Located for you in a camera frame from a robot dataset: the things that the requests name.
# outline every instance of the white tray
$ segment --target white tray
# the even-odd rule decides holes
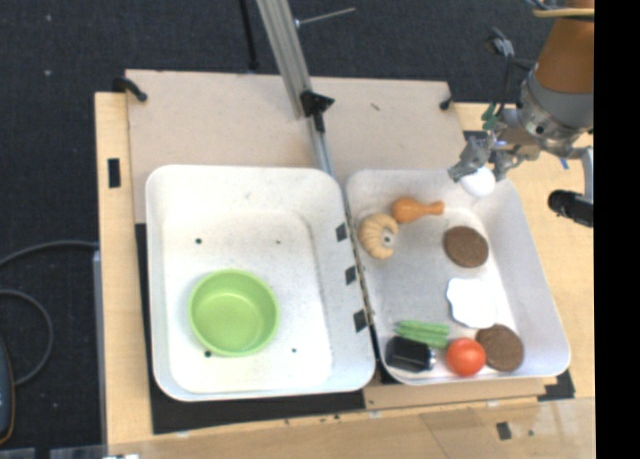
[[[424,216],[401,224],[394,254],[375,260],[358,243],[372,320],[382,360],[389,373],[405,384],[433,384],[498,377],[547,377],[562,373],[570,351],[560,317],[549,291],[518,194],[509,180],[497,184],[489,196],[469,196],[441,170],[369,170],[347,182],[347,199],[354,226],[376,212],[391,213],[399,197],[413,196],[424,203],[442,200],[441,216]],[[474,269],[458,267],[445,255],[446,229],[468,225],[489,242],[487,262]],[[451,338],[473,337],[477,329],[451,317],[446,289],[454,277],[479,279],[491,287],[497,321],[514,329],[522,339],[524,362],[514,372],[499,373],[484,367],[470,378],[451,373],[439,357],[431,371],[412,373],[386,365],[385,350],[400,320],[444,322]]]
[[[184,401],[353,391],[375,358],[343,197],[316,169],[170,165],[146,187],[153,371]],[[253,272],[280,305],[274,340],[247,357],[208,353],[191,332],[196,280]]]

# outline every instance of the toy food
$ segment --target toy food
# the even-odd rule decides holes
[[[520,337],[503,324],[495,324],[476,333],[476,340],[487,353],[487,365],[500,372],[512,372],[524,360]]]
[[[489,243],[469,226],[449,228],[443,237],[447,256],[460,267],[479,267],[489,258]]]
[[[473,338],[457,338],[447,349],[447,366],[462,377],[478,373],[487,361],[482,345]]]
[[[387,243],[385,239],[385,230],[387,233],[395,235],[398,233],[398,223],[388,214],[373,214],[367,217],[360,224],[358,230],[358,240],[362,247],[373,258],[385,260],[393,254],[393,248],[390,247],[390,241]]]
[[[410,223],[425,215],[442,215],[444,202],[435,201],[428,205],[415,198],[400,198],[393,202],[391,215],[399,223]]]
[[[396,333],[403,338],[425,343],[436,349],[444,349],[449,344],[449,326],[438,322],[402,320],[396,324]]]
[[[436,353],[428,345],[402,336],[389,340],[386,352],[387,365],[409,372],[432,370],[436,364]]]
[[[451,303],[451,315],[465,326],[487,328],[496,323],[498,308],[493,290],[480,279],[450,279],[447,299]]]

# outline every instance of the metal pole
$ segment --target metal pole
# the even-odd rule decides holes
[[[341,9],[340,11],[333,11],[332,13],[326,13],[324,15],[314,16],[313,18],[305,18],[304,20],[295,19],[294,23],[296,24],[296,27],[299,29],[303,25],[307,25],[309,23],[314,23],[314,22],[321,22],[323,20],[329,20],[330,18],[336,18],[338,16],[346,15],[348,13],[353,13],[355,12],[355,10],[356,10],[355,7],[349,7],[347,9]]]
[[[317,123],[322,122],[322,111],[306,112],[302,104],[302,95],[312,93],[307,63],[302,53],[296,22],[291,14],[288,0],[256,0],[264,22],[271,49],[278,69],[289,95],[294,115],[298,118],[313,116],[309,120],[309,131],[320,168],[334,176],[331,160],[327,152],[324,129]]]

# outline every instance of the black clip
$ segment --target black clip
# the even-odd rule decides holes
[[[304,115],[308,118],[313,116],[313,123],[318,132],[325,132],[324,120],[322,113],[326,111],[335,100],[328,96],[322,96],[313,91],[305,91],[300,95]]]
[[[112,89],[116,93],[126,93],[127,89],[131,91],[140,102],[147,100],[147,94],[143,93],[140,88],[127,77],[116,77],[113,79]]]
[[[449,106],[451,105],[452,102],[453,102],[453,95],[451,95],[446,100],[442,100],[440,102],[439,107],[440,107],[441,110],[446,111],[449,108]]]

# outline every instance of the dark carpet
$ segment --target dark carpet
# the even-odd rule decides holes
[[[458,101],[487,101],[502,63],[491,27],[535,59],[550,22],[523,0],[289,0],[312,75],[445,80]],[[276,73],[248,0],[259,73]],[[238,0],[0,0],[0,257],[62,239],[98,240],[92,96],[128,68],[245,72]],[[91,252],[61,247],[0,267],[0,288],[49,311],[50,360],[16,391],[16,426],[0,450],[101,440]],[[16,375],[38,361],[46,329],[32,308],[0,298],[0,333]]]

